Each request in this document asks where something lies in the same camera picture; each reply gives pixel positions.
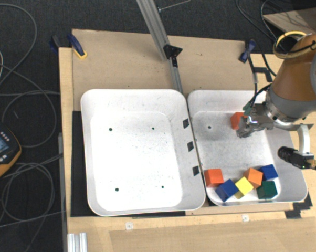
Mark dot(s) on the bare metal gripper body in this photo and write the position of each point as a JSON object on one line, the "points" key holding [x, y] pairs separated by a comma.
{"points": [[261, 119]]}

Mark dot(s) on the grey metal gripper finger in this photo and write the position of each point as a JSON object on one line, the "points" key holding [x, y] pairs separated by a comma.
{"points": [[242, 131]]}

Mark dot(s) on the red-orange cube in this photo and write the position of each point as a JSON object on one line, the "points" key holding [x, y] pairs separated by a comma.
{"points": [[235, 119], [214, 177]]}

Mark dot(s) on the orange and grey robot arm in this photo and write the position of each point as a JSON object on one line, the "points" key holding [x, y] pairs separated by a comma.
{"points": [[294, 77]]}

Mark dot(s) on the white plastic tray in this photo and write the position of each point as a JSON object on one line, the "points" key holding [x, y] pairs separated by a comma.
{"points": [[226, 151], [137, 153]]}

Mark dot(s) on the orange cube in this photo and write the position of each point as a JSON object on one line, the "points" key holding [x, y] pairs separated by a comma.
{"points": [[253, 177]]}

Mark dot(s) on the blue cube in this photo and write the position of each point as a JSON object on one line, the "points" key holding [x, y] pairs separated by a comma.
{"points": [[269, 171], [227, 189]]}

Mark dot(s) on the yellow cube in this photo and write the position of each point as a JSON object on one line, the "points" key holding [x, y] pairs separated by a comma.
{"points": [[244, 186]]}

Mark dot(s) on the green cube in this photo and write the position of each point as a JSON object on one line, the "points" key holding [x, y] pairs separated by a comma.
{"points": [[267, 190]]}

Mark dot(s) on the brown cardboard board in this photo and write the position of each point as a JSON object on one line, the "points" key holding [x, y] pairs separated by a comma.
{"points": [[121, 62]]}

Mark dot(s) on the black cylinder on white bracket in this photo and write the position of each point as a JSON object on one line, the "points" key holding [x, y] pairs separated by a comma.
{"points": [[292, 155]]}

